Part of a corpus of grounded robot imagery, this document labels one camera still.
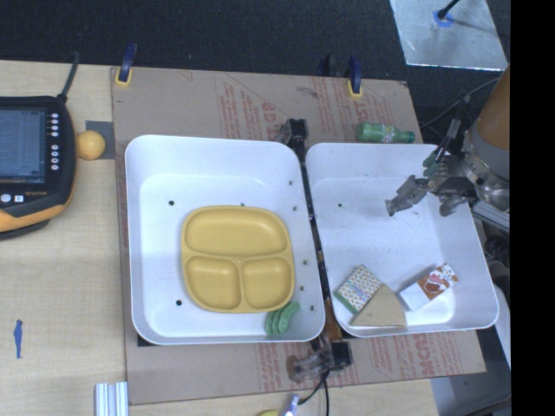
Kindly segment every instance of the cardboard sheet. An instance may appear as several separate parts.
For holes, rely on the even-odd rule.
[[[124,152],[142,134],[274,140],[288,119],[306,119],[309,138],[354,142],[361,121],[394,125],[421,135],[408,89],[398,81],[362,81],[362,97],[347,79],[135,68],[128,87],[112,96],[127,384],[132,405],[311,389],[292,381],[291,356],[310,354],[308,342],[152,346],[131,319]],[[349,339],[354,363],[330,377],[330,387],[473,374],[485,371],[474,331]]]

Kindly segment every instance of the blue marker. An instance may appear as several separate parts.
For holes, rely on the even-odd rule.
[[[14,338],[16,339],[17,359],[21,359],[21,339],[23,338],[23,321],[17,319]]]

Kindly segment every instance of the triangular wooden block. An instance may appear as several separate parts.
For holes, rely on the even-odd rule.
[[[383,284],[353,318],[351,325],[357,327],[405,327],[407,318],[395,293]]]

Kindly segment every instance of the table surface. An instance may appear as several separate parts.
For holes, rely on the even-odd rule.
[[[0,95],[57,95],[70,66],[0,61]],[[110,68],[79,66],[67,102],[77,133],[86,120],[113,121]],[[94,414],[95,384],[126,380],[114,160],[79,160],[68,209],[39,231],[0,241],[0,272],[0,413]],[[256,416],[288,396],[131,406],[129,414]],[[330,389],[331,415],[407,413],[438,414],[429,380]],[[325,414],[323,391],[298,414]]]

